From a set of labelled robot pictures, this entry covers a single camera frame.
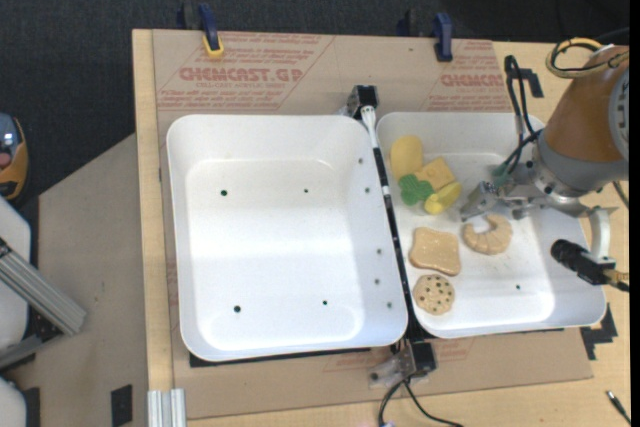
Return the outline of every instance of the table top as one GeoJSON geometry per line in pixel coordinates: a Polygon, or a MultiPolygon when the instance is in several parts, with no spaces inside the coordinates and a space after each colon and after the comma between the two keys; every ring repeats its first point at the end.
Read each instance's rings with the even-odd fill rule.
{"type": "MultiPolygon", "coordinates": [[[[366,46],[369,38],[360,38],[366,46]]],[[[522,68],[538,73],[544,98],[529,98],[529,112],[545,122],[553,112],[568,81],[558,79],[544,68],[544,58],[552,45],[541,43],[494,43],[501,61],[508,54],[518,58],[522,68]]],[[[149,389],[166,391],[174,387],[169,307],[166,286],[162,192],[158,176],[156,91],[154,82],[153,31],[133,31],[136,136],[140,180],[142,253],[145,286],[146,342],[149,389]]],[[[613,187],[584,199],[590,205],[620,205],[613,187]]],[[[629,214],[624,207],[611,217],[611,254],[618,268],[629,268],[629,214]]],[[[435,416],[462,425],[626,425],[606,396],[612,390],[631,412],[629,294],[611,288],[607,301],[618,330],[614,343],[598,345],[592,362],[594,377],[584,381],[516,387],[500,390],[439,395],[422,398],[435,416]]],[[[204,426],[377,425],[378,402],[327,406],[271,413],[240,415],[190,421],[204,426]]],[[[410,399],[392,401],[388,418],[398,426],[425,425],[428,421],[410,399]]]]}

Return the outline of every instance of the robotic hand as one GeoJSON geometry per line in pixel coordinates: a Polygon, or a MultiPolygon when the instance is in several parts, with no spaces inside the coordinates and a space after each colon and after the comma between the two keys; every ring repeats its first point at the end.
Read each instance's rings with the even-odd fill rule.
{"type": "MultiPolygon", "coordinates": [[[[617,184],[629,178],[629,47],[605,47],[577,38],[556,45],[546,64],[552,73],[572,82],[543,130],[533,131],[524,120],[530,135],[520,137],[510,159],[514,155],[519,159],[522,148],[529,143],[533,145],[531,159],[524,164],[515,159],[515,165],[509,163],[510,159],[505,161],[493,173],[493,180],[480,182],[469,195],[461,217],[465,221],[498,203],[508,206],[515,219],[538,208],[588,217],[593,247],[591,252],[579,248],[579,256],[610,267],[614,261],[607,257],[609,211],[589,208],[580,203],[580,198],[610,182],[617,184]],[[556,58],[572,46],[589,48],[593,54],[584,68],[558,68],[556,58]]],[[[553,256],[565,266],[579,260],[565,258],[559,252],[553,256]]]]}

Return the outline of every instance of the cardboard sheet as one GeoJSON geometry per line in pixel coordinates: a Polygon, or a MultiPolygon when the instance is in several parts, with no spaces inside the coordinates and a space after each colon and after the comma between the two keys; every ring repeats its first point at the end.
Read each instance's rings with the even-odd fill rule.
{"type": "MultiPolygon", "coordinates": [[[[191,113],[331,114],[353,86],[377,86],[378,117],[388,112],[509,112],[492,43],[454,40],[438,62],[429,38],[222,33],[211,59],[201,33],[153,31],[161,149],[167,280],[175,386],[190,419],[377,400],[368,369],[388,348],[272,361],[191,367],[179,330],[166,132],[191,113]]],[[[436,340],[439,369],[419,394],[449,393],[591,376],[578,330],[436,340]]]]}

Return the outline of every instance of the blue clamp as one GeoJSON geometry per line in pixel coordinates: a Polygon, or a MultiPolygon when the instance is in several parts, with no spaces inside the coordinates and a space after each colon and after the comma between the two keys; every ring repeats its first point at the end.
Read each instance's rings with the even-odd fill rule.
{"type": "Polygon", "coordinates": [[[202,30],[204,31],[202,42],[207,54],[209,54],[209,57],[220,57],[224,52],[224,46],[220,36],[218,36],[218,26],[213,16],[213,11],[211,11],[209,4],[199,4],[198,13],[200,14],[202,30]]]}
{"type": "Polygon", "coordinates": [[[436,51],[438,61],[453,61],[451,53],[451,36],[453,34],[453,24],[451,18],[446,13],[437,13],[433,19],[432,36],[438,38],[438,42],[433,46],[436,51]]]}

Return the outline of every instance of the tape measure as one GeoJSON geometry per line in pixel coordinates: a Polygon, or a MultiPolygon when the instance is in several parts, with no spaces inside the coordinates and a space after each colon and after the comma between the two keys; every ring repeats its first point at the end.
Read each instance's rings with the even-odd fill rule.
{"type": "Polygon", "coordinates": [[[16,118],[0,112],[0,195],[15,201],[24,191],[29,174],[29,153],[16,118]]]}

